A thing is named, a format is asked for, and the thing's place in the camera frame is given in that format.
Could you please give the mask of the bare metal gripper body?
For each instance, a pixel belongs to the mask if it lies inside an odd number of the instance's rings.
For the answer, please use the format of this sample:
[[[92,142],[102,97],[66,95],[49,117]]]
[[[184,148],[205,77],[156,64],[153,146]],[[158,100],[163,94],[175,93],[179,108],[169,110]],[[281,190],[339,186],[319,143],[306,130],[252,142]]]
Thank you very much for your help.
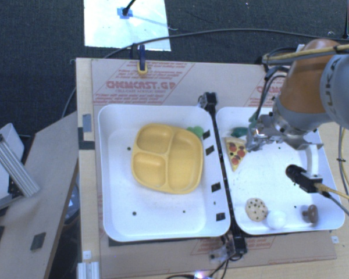
[[[279,114],[260,115],[256,122],[252,123],[252,131],[256,140],[258,137],[273,137],[276,143],[284,142],[295,150],[305,150],[312,145],[317,149],[323,147],[321,142],[307,141],[304,138],[308,134],[307,131],[292,127]]]

